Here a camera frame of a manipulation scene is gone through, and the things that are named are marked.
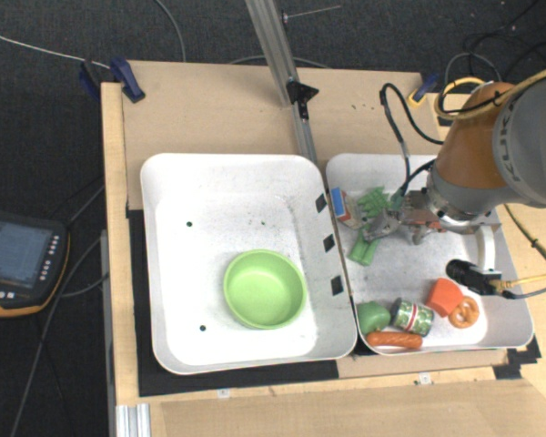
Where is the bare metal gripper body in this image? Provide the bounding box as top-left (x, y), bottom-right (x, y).
top-left (393, 189), bottom-right (489, 244)

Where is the green leafy toy vegetable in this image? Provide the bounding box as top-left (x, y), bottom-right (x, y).
top-left (348, 186), bottom-right (393, 269)

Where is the blue white red carton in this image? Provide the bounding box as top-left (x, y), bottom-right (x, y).
top-left (329, 187), bottom-right (366, 231)

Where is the white plastic tray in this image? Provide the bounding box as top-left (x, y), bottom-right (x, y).
top-left (139, 152), bottom-right (359, 376)
top-left (325, 152), bottom-right (536, 357)

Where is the orange block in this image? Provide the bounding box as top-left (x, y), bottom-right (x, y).
top-left (425, 277), bottom-right (464, 319)

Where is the green and white can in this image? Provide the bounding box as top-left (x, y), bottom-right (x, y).
top-left (389, 297), bottom-right (436, 338)

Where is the orange toy pretzel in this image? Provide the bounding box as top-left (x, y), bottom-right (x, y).
top-left (448, 295), bottom-right (480, 330)

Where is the green toy pepper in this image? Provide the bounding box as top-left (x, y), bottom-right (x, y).
top-left (356, 300), bottom-right (392, 337)

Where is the orange toy sausage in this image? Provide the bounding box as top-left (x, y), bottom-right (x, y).
top-left (366, 330), bottom-right (424, 351)

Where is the green bowl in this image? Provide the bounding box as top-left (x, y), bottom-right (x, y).
top-left (222, 249), bottom-right (308, 331)

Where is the brown cardboard board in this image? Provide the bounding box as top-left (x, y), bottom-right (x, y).
top-left (120, 59), bottom-right (513, 398)

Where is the black cylinder on white bracket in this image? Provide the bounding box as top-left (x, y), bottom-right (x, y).
top-left (445, 226), bottom-right (504, 297)

